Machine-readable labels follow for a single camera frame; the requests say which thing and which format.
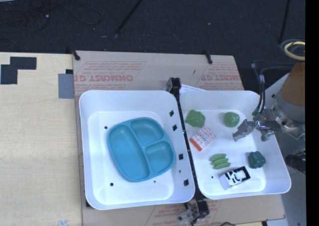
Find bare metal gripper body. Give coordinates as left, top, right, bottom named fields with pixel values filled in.
left=253, top=107, right=306, bottom=136

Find green round toy vegetable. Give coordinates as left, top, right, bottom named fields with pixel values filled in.
left=223, top=111, right=240, bottom=128

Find dark green bell pepper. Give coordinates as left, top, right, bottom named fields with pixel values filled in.
left=247, top=151, right=267, bottom=170

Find green pea pods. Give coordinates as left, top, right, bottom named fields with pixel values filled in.
left=208, top=153, right=231, bottom=170

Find orange and white packet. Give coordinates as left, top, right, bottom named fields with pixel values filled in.
left=189, top=125, right=217, bottom=152

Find white plastic tray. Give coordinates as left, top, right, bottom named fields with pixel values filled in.
left=78, top=89, right=196, bottom=211
left=179, top=90, right=292, bottom=201

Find black and white carton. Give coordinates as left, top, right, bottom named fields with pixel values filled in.
left=218, top=166, right=251, bottom=191

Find green lettuce leaf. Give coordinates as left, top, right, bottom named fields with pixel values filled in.
left=184, top=109, right=206, bottom=128

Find thin black and white rod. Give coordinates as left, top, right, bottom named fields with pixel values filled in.
left=173, top=87, right=204, bottom=204

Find white printed paper slip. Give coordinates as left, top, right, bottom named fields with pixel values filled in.
left=179, top=84, right=207, bottom=93

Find blue divided plate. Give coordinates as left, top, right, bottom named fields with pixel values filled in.
left=107, top=117, right=176, bottom=183

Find brown cardboard board red print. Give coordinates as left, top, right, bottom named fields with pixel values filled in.
left=72, top=50, right=286, bottom=226

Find black cylinder on white bracket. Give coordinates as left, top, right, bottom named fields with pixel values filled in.
left=285, top=150, right=306, bottom=174

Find black block with thin wires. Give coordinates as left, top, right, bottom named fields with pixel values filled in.
left=195, top=199, right=209, bottom=219
left=163, top=77, right=182, bottom=93

